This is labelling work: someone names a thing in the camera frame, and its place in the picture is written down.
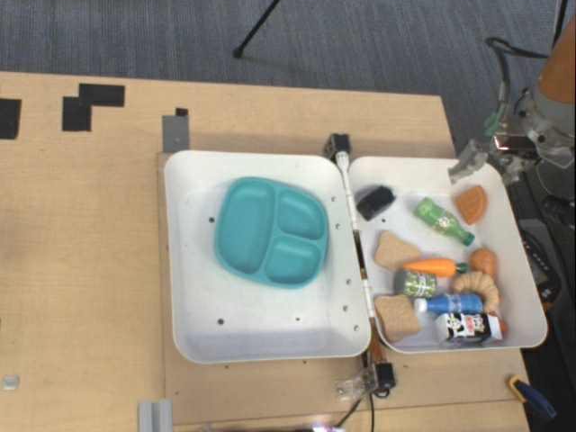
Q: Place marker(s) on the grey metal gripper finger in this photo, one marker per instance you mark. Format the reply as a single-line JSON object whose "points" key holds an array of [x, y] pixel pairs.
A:
{"points": [[468, 160], [513, 169]]}

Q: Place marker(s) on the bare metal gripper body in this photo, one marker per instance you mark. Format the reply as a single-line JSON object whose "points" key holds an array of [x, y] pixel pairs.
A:
{"points": [[546, 140]]}

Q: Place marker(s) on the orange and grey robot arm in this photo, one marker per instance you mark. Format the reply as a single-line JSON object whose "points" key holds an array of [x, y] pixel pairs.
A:
{"points": [[560, 68]]}

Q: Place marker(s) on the orange waffle wedge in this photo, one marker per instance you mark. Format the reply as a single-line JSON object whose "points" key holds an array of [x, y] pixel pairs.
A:
{"points": [[472, 205]]}

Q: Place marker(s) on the green bottle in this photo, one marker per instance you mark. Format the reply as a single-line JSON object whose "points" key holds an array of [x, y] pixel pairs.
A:
{"points": [[436, 218]]}

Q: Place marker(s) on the white plastic tray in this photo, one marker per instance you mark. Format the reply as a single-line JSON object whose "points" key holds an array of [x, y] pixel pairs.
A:
{"points": [[508, 250], [252, 322]]}

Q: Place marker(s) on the black box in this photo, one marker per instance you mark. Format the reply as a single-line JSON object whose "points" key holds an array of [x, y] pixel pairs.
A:
{"points": [[373, 203]]}

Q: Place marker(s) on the orange carrot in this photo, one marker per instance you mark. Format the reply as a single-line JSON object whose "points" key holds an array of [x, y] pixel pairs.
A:
{"points": [[432, 267]]}

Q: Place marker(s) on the tan bread slice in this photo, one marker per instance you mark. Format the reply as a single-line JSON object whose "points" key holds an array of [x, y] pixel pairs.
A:
{"points": [[398, 317], [393, 252]]}

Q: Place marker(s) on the tan croissant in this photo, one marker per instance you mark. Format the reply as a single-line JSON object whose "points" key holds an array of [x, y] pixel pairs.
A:
{"points": [[481, 284]]}

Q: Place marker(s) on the thin black and white rod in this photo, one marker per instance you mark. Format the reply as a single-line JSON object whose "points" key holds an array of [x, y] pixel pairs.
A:
{"points": [[347, 182]]}

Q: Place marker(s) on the green can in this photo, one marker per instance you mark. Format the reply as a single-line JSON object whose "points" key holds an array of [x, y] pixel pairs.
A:
{"points": [[416, 284]]}

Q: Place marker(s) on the blue bottle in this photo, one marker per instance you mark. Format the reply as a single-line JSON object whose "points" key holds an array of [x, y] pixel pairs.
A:
{"points": [[454, 304]]}

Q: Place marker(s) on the black and white milk carton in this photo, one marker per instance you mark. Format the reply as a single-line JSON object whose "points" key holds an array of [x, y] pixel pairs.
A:
{"points": [[463, 326]]}

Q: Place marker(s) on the teal divided plate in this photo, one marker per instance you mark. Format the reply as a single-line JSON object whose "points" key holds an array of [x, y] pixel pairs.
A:
{"points": [[252, 227]]}

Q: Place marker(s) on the black cylinder on white bracket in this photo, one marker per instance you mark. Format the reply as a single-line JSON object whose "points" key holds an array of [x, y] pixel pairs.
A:
{"points": [[555, 180]]}

